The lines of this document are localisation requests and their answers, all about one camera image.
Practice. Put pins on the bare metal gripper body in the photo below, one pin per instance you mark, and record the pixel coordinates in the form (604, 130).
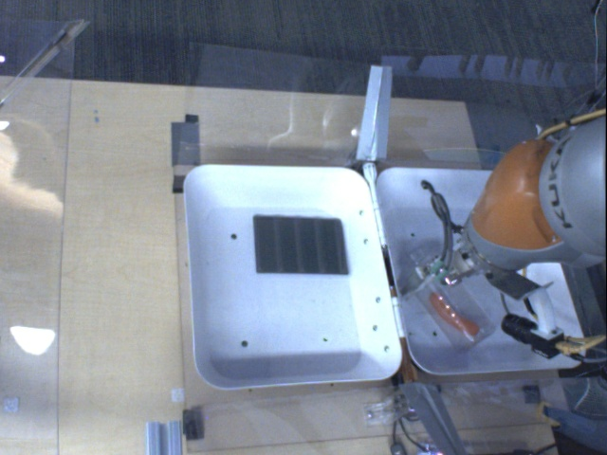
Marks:
(454, 267)

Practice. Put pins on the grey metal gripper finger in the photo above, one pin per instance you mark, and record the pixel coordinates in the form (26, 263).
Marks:
(415, 284)

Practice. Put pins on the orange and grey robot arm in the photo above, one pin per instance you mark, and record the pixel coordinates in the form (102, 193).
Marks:
(514, 197)

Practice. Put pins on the clear plastic bottle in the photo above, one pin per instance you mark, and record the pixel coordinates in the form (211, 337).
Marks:
(422, 312)

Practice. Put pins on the orange toy sausage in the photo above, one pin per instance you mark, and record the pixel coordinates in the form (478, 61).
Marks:
(450, 315)

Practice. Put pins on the white plastic tray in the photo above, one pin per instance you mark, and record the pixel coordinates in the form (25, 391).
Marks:
(284, 320)
(417, 197)

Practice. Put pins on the black ribbed rectangular mat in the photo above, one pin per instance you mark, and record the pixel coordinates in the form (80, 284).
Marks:
(301, 244)

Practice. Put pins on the black cylinder on white bracket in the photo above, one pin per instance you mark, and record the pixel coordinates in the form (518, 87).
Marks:
(518, 328)

